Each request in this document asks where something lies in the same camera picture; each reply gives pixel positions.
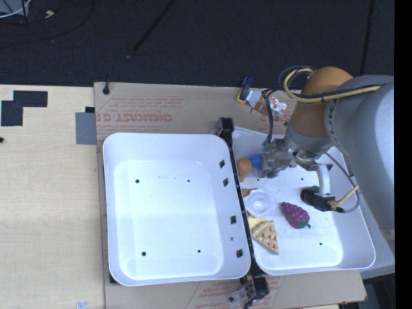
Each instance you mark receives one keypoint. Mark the lattice pie slice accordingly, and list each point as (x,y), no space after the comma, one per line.
(266,237)

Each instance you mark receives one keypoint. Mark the small brown toy piece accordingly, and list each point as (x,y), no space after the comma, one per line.
(247,192)

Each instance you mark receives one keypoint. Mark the black cylinder on white bracket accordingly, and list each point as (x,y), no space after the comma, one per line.
(317,200)

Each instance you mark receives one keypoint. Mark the blue toy piece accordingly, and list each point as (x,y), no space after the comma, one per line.
(256,160)

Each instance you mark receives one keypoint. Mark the purple grapes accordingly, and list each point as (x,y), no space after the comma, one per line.
(295,215)

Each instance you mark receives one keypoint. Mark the white plastic tray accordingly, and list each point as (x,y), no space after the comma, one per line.
(309,246)
(167,217)

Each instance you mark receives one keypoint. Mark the yellow cheese wedge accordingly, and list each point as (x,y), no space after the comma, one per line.
(255,220)

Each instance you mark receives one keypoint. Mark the orange ball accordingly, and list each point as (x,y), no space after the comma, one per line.
(244,166)

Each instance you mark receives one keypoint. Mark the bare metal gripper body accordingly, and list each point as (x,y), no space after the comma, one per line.
(279,159)

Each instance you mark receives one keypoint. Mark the small orange and white carton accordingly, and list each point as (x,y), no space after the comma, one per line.
(268,105)

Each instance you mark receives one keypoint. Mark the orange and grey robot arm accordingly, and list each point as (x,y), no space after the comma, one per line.
(360,134)

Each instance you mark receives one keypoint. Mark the white fried egg toy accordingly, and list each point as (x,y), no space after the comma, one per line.
(259,203)

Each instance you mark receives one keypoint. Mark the brown cardboard board red print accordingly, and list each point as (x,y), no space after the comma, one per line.
(154,114)

